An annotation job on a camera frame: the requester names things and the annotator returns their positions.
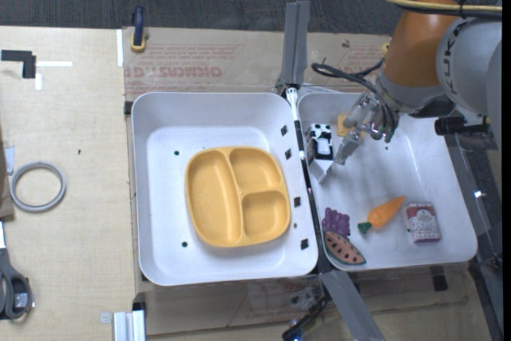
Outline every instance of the scissors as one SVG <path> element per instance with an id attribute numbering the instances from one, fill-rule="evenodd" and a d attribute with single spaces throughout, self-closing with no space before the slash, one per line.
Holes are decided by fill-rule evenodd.
<path id="1" fill-rule="evenodd" d="M 0 318 L 19 319 L 29 311 L 31 304 L 29 280 L 10 265 L 3 222 L 0 220 Z"/>

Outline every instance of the white plastic tray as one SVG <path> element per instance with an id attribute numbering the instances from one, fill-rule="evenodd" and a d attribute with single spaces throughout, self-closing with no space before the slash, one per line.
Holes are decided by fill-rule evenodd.
<path id="1" fill-rule="evenodd" d="M 284 99 L 272 93 L 147 93 L 135 101 L 132 122 L 139 259 L 150 281 L 173 286 L 302 276 L 315 267 L 311 207 Z M 232 145 L 265 149 L 275 157 L 287 184 L 291 223 L 264 244 L 215 248 L 192 226 L 185 169 L 200 150 Z M 308 246 L 302 248 L 304 240 Z"/>
<path id="2" fill-rule="evenodd" d="M 311 93 L 299 101 L 303 130 L 311 124 L 329 124 L 333 148 L 337 137 L 337 116 L 349 113 L 358 94 Z M 334 164 L 331 175 L 320 184 L 311 176 L 319 219 L 325 209 L 333 208 L 350 216 L 350 241 L 366 257 L 367 263 L 349 266 L 331 262 L 339 269 L 363 271 L 400 268 L 421 264 L 459 263 L 471 259 L 477 251 L 465 201 L 461 194 L 449 151 L 443 137 L 434 131 L 434 119 L 404 116 L 389 144 L 367 135 L 344 166 Z M 357 223 L 366 220 L 376 205 L 395 196 L 405 195 L 408 202 L 432 202 L 442 234 L 435 243 L 414 244 L 406 230 L 404 206 L 380 229 L 363 235 Z"/>

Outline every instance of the orange divided plate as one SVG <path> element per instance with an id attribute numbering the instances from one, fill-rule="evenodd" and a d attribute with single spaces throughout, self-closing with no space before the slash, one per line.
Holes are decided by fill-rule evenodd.
<path id="1" fill-rule="evenodd" d="M 289 226 L 286 182 L 275 158 L 263 149 L 205 149 L 188 162 L 185 184 L 193 227 L 212 246 L 260 244 Z"/>

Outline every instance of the purple grapes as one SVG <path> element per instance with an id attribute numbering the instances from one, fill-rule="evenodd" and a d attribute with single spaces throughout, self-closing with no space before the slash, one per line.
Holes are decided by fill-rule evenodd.
<path id="1" fill-rule="evenodd" d="M 325 218 L 321 222 L 323 231 L 330 230 L 341 236 L 350 235 L 350 217 L 334 209 L 325 209 Z"/>

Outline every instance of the yellow cable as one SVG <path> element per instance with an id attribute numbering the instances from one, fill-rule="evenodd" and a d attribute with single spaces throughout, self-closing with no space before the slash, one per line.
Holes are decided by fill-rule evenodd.
<path id="1" fill-rule="evenodd" d="M 386 0 L 390 3 L 394 3 L 400 6 L 414 7 L 416 9 L 431 9 L 431 10 L 451 10 L 459 11 L 459 5 L 443 5 L 441 3 L 422 3 L 415 0 Z M 502 13 L 502 6 L 475 6 L 475 5 L 463 5 L 462 11 L 486 11 L 486 12 L 497 12 Z"/>

